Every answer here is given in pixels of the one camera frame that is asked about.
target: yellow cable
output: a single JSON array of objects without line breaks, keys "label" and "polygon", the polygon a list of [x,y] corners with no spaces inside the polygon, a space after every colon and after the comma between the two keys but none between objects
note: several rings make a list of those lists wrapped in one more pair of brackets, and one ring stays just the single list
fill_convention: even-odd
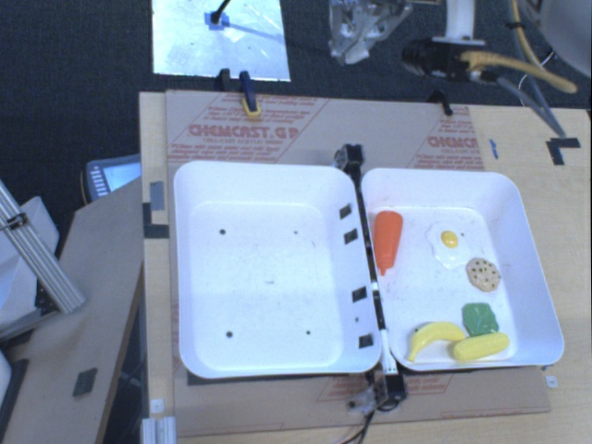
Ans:
[{"label": "yellow cable", "polygon": [[535,55],[533,48],[531,47],[530,43],[528,42],[528,39],[526,38],[524,28],[521,26],[522,21],[520,20],[520,11],[518,11],[518,3],[516,2],[516,0],[512,0],[512,14],[514,17],[514,22],[518,23],[514,30],[516,31],[516,36],[518,36],[518,43],[520,44],[520,47],[522,48],[522,51],[526,56],[526,59],[528,59],[532,64],[534,64],[538,68],[543,69],[542,65],[540,64],[540,61],[538,60],[537,55]]},{"label": "yellow cable", "polygon": [[544,80],[562,92],[577,92],[577,86],[570,80],[541,69],[534,64],[526,63],[505,55],[488,53],[486,51],[465,51],[461,54],[461,61],[469,63],[469,68],[467,70],[470,71],[482,70],[487,66],[502,66],[505,68],[517,69],[538,79]]}]

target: white tray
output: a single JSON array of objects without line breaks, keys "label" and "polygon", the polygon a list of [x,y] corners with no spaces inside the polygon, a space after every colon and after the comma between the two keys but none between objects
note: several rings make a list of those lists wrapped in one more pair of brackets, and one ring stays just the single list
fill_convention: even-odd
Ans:
[{"label": "white tray", "polygon": [[[174,192],[179,347],[191,372],[359,373],[375,365],[370,277],[345,174],[197,161],[179,169]],[[344,207],[351,213],[341,218]],[[346,243],[348,234],[357,239]],[[354,301],[359,289],[365,298]]]},{"label": "white tray", "polygon": [[[563,353],[563,337],[538,260],[524,206],[516,186],[497,173],[374,169],[363,179],[371,224],[381,210],[403,216],[401,242],[393,268],[380,277],[388,343],[397,361],[418,371],[546,365]],[[448,269],[434,255],[434,230],[459,238],[457,266]],[[446,247],[440,243],[438,248]],[[466,263],[482,257],[500,271],[497,290],[472,286]],[[510,338],[505,351],[469,364],[459,363],[450,343],[438,341],[409,362],[413,331],[428,322],[463,327],[462,308],[488,303],[499,331]]]}]

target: dark floor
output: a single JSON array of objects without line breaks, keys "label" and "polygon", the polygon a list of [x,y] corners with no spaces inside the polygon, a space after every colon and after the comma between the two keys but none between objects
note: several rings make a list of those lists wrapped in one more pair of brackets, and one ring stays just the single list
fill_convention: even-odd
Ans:
[{"label": "dark floor", "polygon": [[[443,6],[418,6],[369,59],[341,67],[327,50],[327,0],[280,2],[292,81],[257,82],[260,93],[424,101],[438,88],[452,103],[519,104],[497,88],[420,80],[402,68],[406,43],[442,33]],[[505,0],[477,0],[475,37],[513,54],[505,8]],[[65,237],[82,206],[85,164],[138,153],[139,92],[212,90],[213,82],[152,72],[151,0],[0,0],[0,15],[0,179],[19,202],[41,195]],[[527,33],[545,56],[549,46],[533,28]],[[566,95],[541,84],[550,105],[589,108],[590,80],[559,60],[549,68],[580,86]]]}]

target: blue mark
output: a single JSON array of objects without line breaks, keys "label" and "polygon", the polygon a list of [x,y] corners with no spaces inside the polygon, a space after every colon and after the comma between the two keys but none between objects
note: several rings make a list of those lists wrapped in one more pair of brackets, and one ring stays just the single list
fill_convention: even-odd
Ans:
[{"label": "blue mark", "polygon": [[220,20],[218,21],[217,25],[212,23],[212,13],[214,12],[211,11],[210,13],[203,14],[205,24],[208,26],[210,30],[221,31],[230,26],[230,18],[226,13],[222,12],[222,16],[220,17]]},{"label": "blue mark", "polygon": [[496,150],[498,145],[492,139],[489,139],[489,144],[491,145],[491,152],[493,153],[494,157],[498,159],[498,150]]}]

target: egg yolk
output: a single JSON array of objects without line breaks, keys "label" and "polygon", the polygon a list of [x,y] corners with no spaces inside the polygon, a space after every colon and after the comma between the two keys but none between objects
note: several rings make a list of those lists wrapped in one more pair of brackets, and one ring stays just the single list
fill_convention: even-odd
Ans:
[{"label": "egg yolk", "polygon": [[459,246],[459,238],[454,232],[445,230],[442,232],[440,238],[442,239],[442,243],[444,243],[444,245],[446,245],[448,248],[456,248]]}]

